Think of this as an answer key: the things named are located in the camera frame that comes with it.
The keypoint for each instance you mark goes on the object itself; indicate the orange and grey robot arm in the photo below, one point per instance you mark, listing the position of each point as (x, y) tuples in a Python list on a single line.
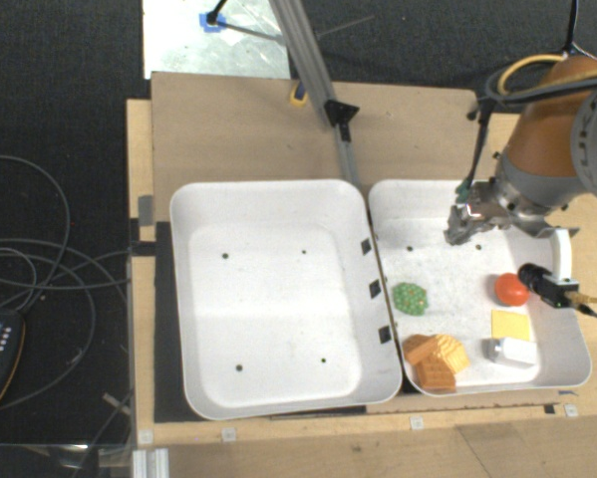
[(547, 127)]

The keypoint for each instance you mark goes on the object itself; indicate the orange waffle biscuit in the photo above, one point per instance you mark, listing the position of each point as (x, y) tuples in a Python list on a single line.
[(418, 349), (452, 352), (436, 376)]

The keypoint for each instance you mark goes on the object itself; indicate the green grapes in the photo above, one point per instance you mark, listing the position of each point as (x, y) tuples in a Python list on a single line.
[(410, 298)]

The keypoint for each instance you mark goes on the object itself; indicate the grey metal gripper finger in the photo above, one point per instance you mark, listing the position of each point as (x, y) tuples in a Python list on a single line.
[(477, 228), (455, 227)]

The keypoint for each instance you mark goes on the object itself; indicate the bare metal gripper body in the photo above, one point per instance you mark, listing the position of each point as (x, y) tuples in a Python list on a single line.
[(492, 207)]

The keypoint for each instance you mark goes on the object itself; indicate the brown cardboard board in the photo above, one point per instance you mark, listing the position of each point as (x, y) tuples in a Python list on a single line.
[(248, 137)]

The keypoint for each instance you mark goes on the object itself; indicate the red tomato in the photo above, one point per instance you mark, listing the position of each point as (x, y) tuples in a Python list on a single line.
[(511, 289)]

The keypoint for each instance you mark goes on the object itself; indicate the white plastic tray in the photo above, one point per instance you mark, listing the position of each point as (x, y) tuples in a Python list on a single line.
[(278, 307), (457, 277)]

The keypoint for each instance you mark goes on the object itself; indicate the black cylinder on white bracket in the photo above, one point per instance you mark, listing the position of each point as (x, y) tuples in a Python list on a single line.
[(547, 284)]

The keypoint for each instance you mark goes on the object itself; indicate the yellow cheese slice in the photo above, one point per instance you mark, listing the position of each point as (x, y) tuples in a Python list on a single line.
[(510, 325)]

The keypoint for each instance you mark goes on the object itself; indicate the white bottle with grey cap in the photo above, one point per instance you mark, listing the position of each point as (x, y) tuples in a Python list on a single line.
[(514, 351)]

